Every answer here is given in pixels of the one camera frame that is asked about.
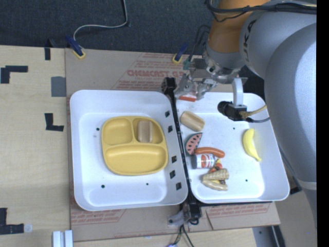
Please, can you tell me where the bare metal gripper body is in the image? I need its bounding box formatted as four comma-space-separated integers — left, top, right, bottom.
188, 57, 242, 86

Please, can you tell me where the tan hot dog bun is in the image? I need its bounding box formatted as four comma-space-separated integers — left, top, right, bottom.
179, 110, 206, 132

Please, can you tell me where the thin black rod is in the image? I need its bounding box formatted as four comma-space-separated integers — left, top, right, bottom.
168, 86, 197, 208

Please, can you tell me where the red watermelon slice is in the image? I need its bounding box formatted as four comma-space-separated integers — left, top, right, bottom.
184, 132, 204, 156

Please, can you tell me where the tan bread slice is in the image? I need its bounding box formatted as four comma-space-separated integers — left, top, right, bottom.
136, 120, 154, 144

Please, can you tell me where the red sausage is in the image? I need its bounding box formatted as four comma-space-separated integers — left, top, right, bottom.
193, 147, 226, 159

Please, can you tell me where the small bottle with red label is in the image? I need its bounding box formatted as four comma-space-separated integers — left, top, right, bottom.
190, 153, 216, 170

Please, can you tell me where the yellow banana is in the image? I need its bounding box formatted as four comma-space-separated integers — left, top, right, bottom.
242, 128, 263, 163

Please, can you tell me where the red and yellow toy food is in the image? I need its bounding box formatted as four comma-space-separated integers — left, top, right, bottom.
208, 158, 224, 173

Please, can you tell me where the brown cardboard board red print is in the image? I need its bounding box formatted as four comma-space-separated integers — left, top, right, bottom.
64, 47, 281, 242

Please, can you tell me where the yellow divided plate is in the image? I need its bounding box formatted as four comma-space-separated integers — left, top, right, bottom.
101, 115, 169, 177

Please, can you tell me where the beige bread roll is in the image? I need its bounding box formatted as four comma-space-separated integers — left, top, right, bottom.
202, 179, 229, 191

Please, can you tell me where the white plastic tray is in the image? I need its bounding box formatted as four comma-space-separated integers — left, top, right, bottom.
69, 89, 189, 212
174, 91, 290, 205

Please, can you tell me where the black block with thin wires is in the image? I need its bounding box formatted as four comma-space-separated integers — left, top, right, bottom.
161, 77, 178, 95
183, 202, 203, 220

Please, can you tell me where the black cylinder on white bracket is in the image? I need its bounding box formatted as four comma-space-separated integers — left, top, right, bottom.
217, 78, 249, 121

